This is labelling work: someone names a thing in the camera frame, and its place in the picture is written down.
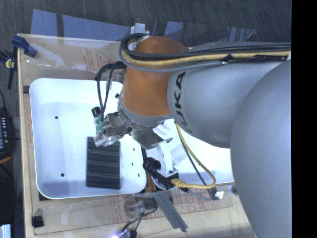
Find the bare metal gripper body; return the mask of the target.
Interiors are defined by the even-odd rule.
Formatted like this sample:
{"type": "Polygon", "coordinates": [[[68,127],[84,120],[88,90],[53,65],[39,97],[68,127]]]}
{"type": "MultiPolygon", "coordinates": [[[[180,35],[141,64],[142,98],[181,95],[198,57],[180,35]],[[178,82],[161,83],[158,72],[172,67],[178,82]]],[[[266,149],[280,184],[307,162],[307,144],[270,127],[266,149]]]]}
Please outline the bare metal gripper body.
{"type": "Polygon", "coordinates": [[[164,139],[154,132],[154,128],[162,125],[165,120],[164,116],[126,115],[123,111],[107,114],[103,129],[105,140],[102,145],[112,145],[127,134],[147,150],[162,142],[169,143],[171,137],[164,139]]]}

